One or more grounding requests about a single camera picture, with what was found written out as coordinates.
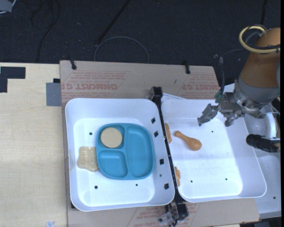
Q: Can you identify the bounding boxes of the white plastic tray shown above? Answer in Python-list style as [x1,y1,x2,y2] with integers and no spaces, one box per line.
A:
[160,96,267,203]
[65,97,176,212]

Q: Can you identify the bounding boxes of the brown cardboard board red print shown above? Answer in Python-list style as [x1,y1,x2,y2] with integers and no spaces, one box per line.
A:
[59,60,261,227]

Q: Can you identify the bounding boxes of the beige bread slice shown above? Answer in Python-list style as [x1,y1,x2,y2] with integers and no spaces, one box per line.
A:
[76,146,99,173]

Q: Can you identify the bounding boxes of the white printed paper sheet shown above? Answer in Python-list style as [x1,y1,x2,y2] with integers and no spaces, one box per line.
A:
[161,93,188,102]

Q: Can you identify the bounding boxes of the blue divided plate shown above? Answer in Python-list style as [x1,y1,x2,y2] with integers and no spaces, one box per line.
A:
[95,122,155,181]

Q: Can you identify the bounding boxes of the black cylinder on white bracket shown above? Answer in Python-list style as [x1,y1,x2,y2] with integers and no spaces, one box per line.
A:
[246,112,281,153]

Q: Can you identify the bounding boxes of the orange chicken drumstick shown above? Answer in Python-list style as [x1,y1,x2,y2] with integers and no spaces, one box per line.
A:
[174,130,203,151]

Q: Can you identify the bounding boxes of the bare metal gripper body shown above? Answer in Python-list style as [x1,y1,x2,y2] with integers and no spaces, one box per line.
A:
[219,88,266,121]

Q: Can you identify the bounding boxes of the beige round biscuit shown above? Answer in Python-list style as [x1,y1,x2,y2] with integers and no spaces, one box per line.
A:
[100,127,124,149]

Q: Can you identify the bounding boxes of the orange toy food piece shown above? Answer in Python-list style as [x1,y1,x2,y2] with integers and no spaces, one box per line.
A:
[164,122,173,144]
[174,166,181,187]

